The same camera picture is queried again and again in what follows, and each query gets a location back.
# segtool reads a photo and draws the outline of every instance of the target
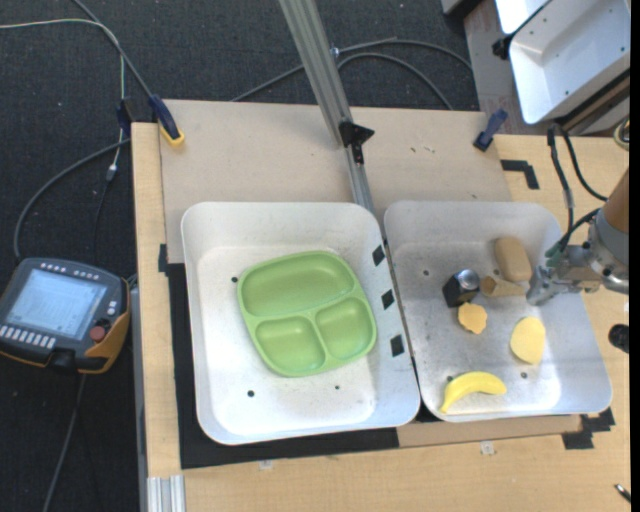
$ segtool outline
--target cable connector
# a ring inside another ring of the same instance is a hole
[[[118,172],[118,166],[116,164],[111,164],[109,169],[107,169],[107,183],[111,182],[113,178],[115,178],[116,173]]]

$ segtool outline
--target screen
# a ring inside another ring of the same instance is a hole
[[[80,340],[107,287],[33,269],[7,321]]]

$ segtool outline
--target green divided plate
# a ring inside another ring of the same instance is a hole
[[[330,252],[254,265],[238,281],[238,301],[262,359],[286,377],[345,365],[376,341],[373,312],[358,278]]]

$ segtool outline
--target toy banana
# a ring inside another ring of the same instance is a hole
[[[492,373],[478,371],[463,373],[447,384],[440,412],[446,414],[451,404],[470,393],[478,392],[490,395],[504,395],[507,392],[507,386]]]

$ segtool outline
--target white cable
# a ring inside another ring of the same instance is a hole
[[[102,23],[97,23],[95,21],[85,20],[82,18],[62,18],[62,19],[56,19],[56,20],[16,23],[13,25],[0,25],[0,30],[9,30],[9,29],[15,29],[15,28],[31,28],[31,27],[46,26],[46,25],[60,25],[63,23],[80,23],[83,25],[93,25],[94,27],[98,27],[107,34],[109,39],[111,39],[116,44],[116,46],[118,47],[120,46],[120,43],[118,42],[118,39],[116,38],[116,36],[105,25],[103,25]],[[123,99],[125,96],[126,96],[125,63],[124,63],[124,57],[121,54],[120,55],[120,98]],[[124,131],[122,129],[120,129],[120,137],[118,140],[119,142],[122,142],[124,140]],[[114,171],[117,170],[118,168],[118,159],[120,158],[120,149],[121,147],[118,147],[116,154],[113,158],[113,163],[111,164],[111,168],[113,168]]]

